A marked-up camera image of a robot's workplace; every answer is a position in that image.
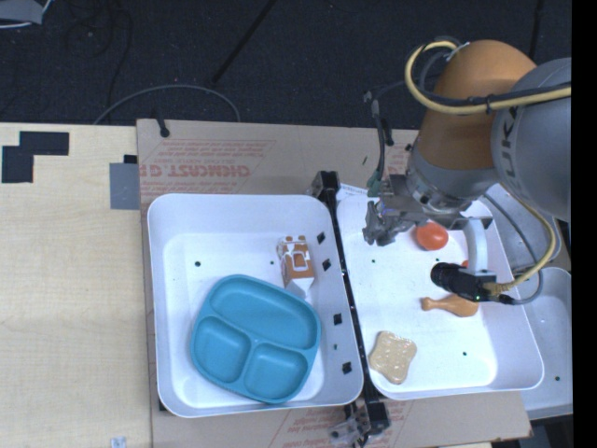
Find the black cylinder on white bracket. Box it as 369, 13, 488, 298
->
429, 212, 498, 303

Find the blue divided plate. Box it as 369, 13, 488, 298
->
188, 273, 323, 406

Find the thin black rod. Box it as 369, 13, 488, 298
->
323, 188, 384, 420

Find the beige toy bread slice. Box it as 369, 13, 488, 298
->
368, 329, 418, 386

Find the white plastic tray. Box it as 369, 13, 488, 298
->
335, 185, 546, 401
146, 192, 366, 419

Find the tan toy chicken drumstick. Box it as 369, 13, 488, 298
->
420, 293, 480, 318

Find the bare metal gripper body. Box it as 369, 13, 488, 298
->
375, 174, 473, 233

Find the orange and white carton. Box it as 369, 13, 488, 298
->
275, 233, 316, 301

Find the orange toy tomato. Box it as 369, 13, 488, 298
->
415, 221, 451, 252

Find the brown cardboard board red print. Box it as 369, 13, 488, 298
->
135, 119, 534, 448

